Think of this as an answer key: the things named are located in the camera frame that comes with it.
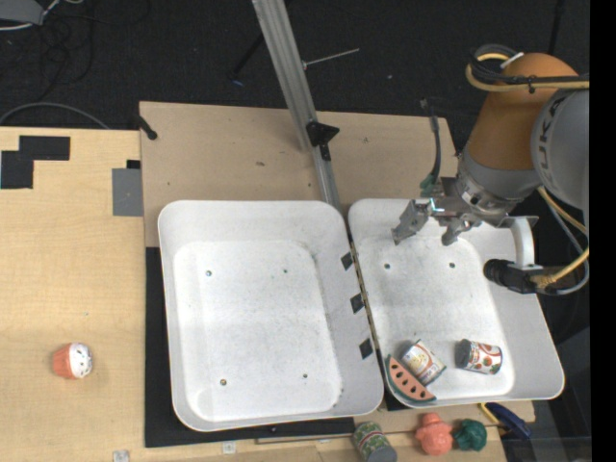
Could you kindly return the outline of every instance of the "black bracket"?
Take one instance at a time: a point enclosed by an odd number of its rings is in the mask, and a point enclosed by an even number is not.
[[[311,121],[306,125],[306,132],[308,132],[308,138],[312,146],[316,147],[318,145],[321,148],[321,157],[323,160],[331,161],[328,144],[329,141],[340,132],[340,128],[323,125],[317,121]]]

